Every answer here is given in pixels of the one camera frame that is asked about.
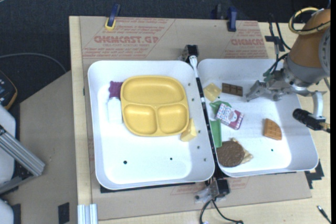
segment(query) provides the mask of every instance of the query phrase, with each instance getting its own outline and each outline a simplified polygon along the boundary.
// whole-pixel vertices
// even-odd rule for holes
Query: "blue clamp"
[[[120,12],[120,5],[115,3],[112,7],[112,12],[110,17],[106,20],[105,23],[105,29],[108,31],[112,31],[115,27],[116,21],[115,21],[115,17],[117,17],[119,15]]]
[[[229,32],[235,32],[236,29],[236,19],[237,19],[237,10],[235,7],[230,7],[227,9],[227,30]]]

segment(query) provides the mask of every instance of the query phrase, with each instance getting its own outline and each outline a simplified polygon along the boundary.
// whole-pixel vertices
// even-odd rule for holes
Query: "yellow plate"
[[[175,135],[188,126],[185,90],[174,78],[130,77],[122,84],[120,100],[124,123],[136,135]]]

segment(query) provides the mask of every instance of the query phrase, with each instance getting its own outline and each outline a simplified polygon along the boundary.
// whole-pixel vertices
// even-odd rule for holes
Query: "purple object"
[[[110,88],[109,88],[110,97],[109,98],[117,97],[120,100],[121,85],[122,85],[122,82],[115,82],[115,81],[110,82]]]

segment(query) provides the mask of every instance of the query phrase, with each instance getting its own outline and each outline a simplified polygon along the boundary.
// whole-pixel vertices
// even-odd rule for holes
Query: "green object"
[[[215,115],[217,114],[217,111],[221,104],[225,104],[230,108],[232,107],[229,103],[224,102],[224,101],[216,101],[216,102],[210,103],[209,105],[211,106],[212,111],[214,112]]]
[[[214,144],[216,148],[222,146],[222,128],[221,128],[221,121],[210,121],[211,133],[214,138]]]

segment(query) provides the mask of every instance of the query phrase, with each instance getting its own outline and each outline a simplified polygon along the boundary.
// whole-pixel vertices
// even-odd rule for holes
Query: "cardboard sheet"
[[[267,58],[258,23],[237,21],[236,32],[225,20],[116,18],[114,31],[105,17],[80,17],[83,77],[93,203],[99,219],[145,216],[201,209],[194,195],[204,183],[102,193],[95,175],[92,119],[87,71],[98,60],[176,60],[186,45],[197,45],[198,61],[207,58]],[[219,206],[311,197],[304,172],[228,179],[232,192]]]

